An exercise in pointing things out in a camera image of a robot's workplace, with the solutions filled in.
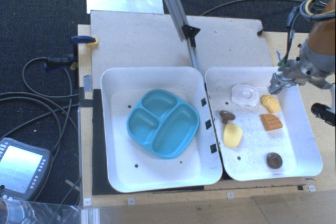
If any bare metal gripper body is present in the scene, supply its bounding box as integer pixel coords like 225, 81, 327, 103
274, 59, 328, 86

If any yellow toy corn piece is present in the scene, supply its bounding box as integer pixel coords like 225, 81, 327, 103
260, 94, 282, 114

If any white toy fried egg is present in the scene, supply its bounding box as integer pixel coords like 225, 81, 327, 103
230, 83, 260, 108

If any orange toy waffle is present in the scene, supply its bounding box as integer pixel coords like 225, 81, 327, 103
260, 113, 284, 132

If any brown toy mushroom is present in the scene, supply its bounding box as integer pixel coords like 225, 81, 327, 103
218, 110, 236, 125

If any white plastic tray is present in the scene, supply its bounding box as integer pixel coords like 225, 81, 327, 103
204, 66, 324, 182
100, 66, 224, 194

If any brown chocolate doughnut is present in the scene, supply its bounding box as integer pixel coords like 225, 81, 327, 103
266, 152, 284, 169

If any pale flat board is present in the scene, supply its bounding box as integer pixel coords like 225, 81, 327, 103
90, 9, 274, 91

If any blue divided plate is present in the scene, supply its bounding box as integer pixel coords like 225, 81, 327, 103
127, 89, 201, 160

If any black cylinder on white bracket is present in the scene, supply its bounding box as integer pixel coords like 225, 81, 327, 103
311, 81, 336, 127

